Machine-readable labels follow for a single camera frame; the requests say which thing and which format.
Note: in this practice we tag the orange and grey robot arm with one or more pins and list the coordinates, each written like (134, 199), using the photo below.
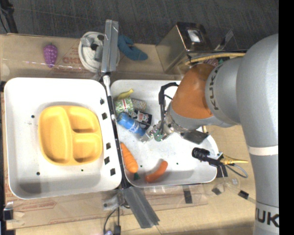
(257, 87)

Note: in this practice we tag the blue bottle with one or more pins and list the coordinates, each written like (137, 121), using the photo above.
(129, 124)

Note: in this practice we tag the black and white carton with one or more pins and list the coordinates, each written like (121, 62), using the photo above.
(144, 117)

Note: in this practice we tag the brown cardboard board red print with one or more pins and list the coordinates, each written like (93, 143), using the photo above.
(27, 55)

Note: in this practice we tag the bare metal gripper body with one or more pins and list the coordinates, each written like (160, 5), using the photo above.
(163, 130)

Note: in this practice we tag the shiny brown metal box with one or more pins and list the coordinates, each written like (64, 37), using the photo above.
(174, 50)

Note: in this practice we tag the orange sausage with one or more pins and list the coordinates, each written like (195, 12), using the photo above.
(157, 172)

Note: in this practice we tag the yellow divided plate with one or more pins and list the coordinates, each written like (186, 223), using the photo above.
(54, 133)

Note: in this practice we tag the purple grapes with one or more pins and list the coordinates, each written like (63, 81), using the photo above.
(50, 54)

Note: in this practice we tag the white plastic tray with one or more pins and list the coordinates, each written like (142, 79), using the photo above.
(166, 150)
(22, 131)

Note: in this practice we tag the green and white carton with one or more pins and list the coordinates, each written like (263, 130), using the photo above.
(123, 105)

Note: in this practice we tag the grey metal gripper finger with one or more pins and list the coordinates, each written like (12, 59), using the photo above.
(147, 136)

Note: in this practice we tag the black cylinder on white bracket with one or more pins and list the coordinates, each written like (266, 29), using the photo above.
(201, 154)

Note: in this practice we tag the yellow banana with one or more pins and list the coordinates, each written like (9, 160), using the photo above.
(123, 95)

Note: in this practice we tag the blue curved toy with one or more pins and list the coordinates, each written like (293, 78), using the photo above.
(132, 51)

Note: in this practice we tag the orange carrot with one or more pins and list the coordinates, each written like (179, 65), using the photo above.
(129, 159)

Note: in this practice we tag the patterned small packet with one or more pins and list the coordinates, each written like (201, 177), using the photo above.
(139, 104)

